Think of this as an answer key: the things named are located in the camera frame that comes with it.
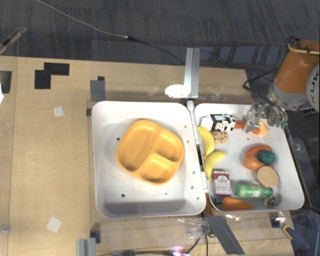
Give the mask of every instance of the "orange plate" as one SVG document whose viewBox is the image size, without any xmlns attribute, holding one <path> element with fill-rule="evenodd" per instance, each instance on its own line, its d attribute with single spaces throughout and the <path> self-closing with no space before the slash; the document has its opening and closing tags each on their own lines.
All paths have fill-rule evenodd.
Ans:
<svg viewBox="0 0 320 256">
<path fill-rule="evenodd" d="M 148 120 L 135 121 L 116 150 L 116 162 L 128 174 L 152 185 L 163 185 L 176 174 L 184 157 L 181 139 Z"/>
</svg>

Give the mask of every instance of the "dark green ball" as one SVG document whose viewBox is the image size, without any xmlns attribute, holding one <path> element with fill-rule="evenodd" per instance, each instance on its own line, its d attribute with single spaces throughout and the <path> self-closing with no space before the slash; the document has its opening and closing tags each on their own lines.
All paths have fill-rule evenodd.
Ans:
<svg viewBox="0 0 320 256">
<path fill-rule="evenodd" d="M 258 153 L 258 159 L 265 165 L 272 165 L 276 161 L 276 155 L 268 150 Z"/>
</svg>

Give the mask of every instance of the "small carton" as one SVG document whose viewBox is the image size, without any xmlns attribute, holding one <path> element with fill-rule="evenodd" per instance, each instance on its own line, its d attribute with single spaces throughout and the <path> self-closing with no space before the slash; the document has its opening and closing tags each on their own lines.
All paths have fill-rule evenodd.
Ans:
<svg viewBox="0 0 320 256">
<path fill-rule="evenodd" d="M 227 171 L 214 170 L 212 172 L 212 180 L 215 196 L 231 196 L 231 182 Z"/>
<path fill-rule="evenodd" d="M 209 131 L 232 131 L 236 120 L 232 114 L 209 114 L 201 119 L 201 126 Z"/>
</svg>

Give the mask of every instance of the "green bottle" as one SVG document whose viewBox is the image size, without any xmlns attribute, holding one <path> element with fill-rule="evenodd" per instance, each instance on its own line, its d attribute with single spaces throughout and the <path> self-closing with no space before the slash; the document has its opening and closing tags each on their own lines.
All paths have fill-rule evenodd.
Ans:
<svg viewBox="0 0 320 256">
<path fill-rule="evenodd" d="M 271 187 L 264 188 L 260 185 L 244 185 L 235 186 L 235 194 L 240 198 L 260 198 L 263 196 L 272 196 L 274 190 Z"/>
</svg>

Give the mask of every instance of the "wooden table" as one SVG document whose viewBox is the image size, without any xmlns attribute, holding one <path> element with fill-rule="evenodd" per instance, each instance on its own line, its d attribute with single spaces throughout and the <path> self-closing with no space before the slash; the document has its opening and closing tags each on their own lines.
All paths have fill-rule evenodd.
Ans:
<svg viewBox="0 0 320 256">
<path fill-rule="evenodd" d="M 35 70 L 43 70 L 44 62 L 70 64 L 69 76 L 52 75 L 51 89 L 35 89 Z M 142 226 L 142 220 L 114 222 L 96 210 L 86 116 L 90 80 L 105 77 L 110 95 L 125 98 L 139 92 L 156 97 L 163 96 L 167 86 L 182 84 L 185 68 L 1 56 L 0 70 L 12 71 L 11 91 L 0 104 L 0 133 L 5 135 L 0 137 L 0 225 L 11 226 L 9 234 L 0 233 L 0 255 L 75 255 L 77 239 L 88 239 L 96 223 L 106 225 L 109 236 L 121 234 L 123 241 L 134 235 L 139 241 L 136 248 L 156 247 L 157 238 L 150 237 L 148 232 L 152 231 Z M 244 70 L 200 68 L 199 94 L 250 102 L 250 95 L 241 88 L 245 80 Z M 55 117 L 56 107 L 63 107 L 63 116 Z M 290 215 L 285 216 L 290 223 Z M 51 217 L 62 221 L 57 233 L 46 228 Z M 230 220 L 230 226 L 247 255 L 266 255 L 266 251 L 269 255 L 293 254 L 281 230 L 271 228 L 268 214 L 239 217 L 243 221 Z M 168 231 L 167 220 L 150 221 Z M 180 229 L 178 224 L 170 228 Z M 110 242 L 97 244 L 97 251 L 111 250 L 114 244 Z M 177 245 L 189 246 L 193 240 L 186 243 L 181 238 L 181 243 Z M 192 255 L 205 255 L 203 243 Z M 210 255 L 225 255 L 216 238 L 210 238 L 209 243 Z"/>
</svg>

